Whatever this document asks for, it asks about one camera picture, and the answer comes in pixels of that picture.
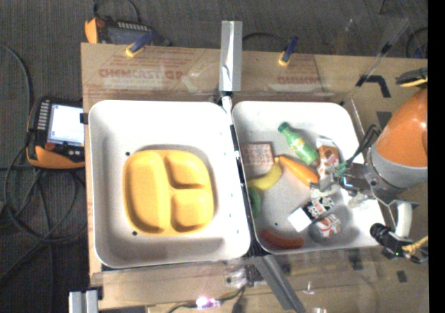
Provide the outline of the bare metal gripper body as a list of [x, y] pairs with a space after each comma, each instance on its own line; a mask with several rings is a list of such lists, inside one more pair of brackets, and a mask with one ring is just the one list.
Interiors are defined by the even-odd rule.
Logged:
[[368, 200], [373, 197], [371, 185], [364, 176], [364, 165], [361, 163], [350, 164], [341, 176], [339, 184], [354, 200]]

